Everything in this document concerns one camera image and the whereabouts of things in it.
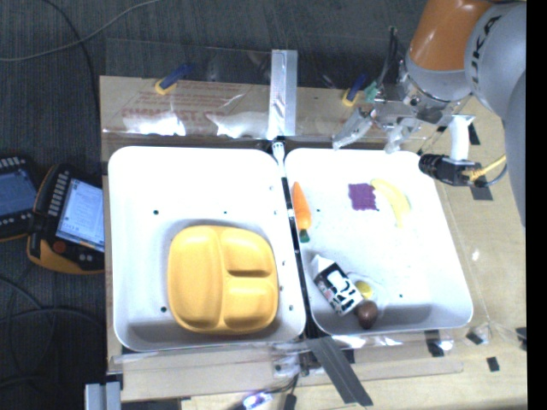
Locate orange carrot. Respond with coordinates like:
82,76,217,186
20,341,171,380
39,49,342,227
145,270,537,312
291,180,313,244

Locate brown cardboard board, red print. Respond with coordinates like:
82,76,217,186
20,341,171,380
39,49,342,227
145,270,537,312
98,74,527,402

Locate white fried egg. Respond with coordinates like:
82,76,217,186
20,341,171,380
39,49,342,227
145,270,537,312
350,272,388,312

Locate white and black milk carton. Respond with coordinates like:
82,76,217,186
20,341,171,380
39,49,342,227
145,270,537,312
313,254,365,317

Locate black cylinder on white bracket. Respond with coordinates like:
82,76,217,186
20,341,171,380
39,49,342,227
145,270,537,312
418,114,484,187

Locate yellow banana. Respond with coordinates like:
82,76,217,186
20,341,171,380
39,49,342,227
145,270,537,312
370,178,413,229

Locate purple grapes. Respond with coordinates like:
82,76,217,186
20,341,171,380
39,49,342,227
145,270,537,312
347,182,380,213

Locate white plastic tray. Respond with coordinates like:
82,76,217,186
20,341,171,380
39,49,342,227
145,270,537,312
284,147,475,337
107,144,308,353

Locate brown egg-shaped toy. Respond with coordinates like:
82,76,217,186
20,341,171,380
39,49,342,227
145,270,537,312
354,299,380,331

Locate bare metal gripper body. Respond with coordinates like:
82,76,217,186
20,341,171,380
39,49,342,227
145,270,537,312
370,74,465,135

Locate yellow divided plate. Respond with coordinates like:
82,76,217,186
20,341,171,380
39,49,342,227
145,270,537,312
166,224,281,337

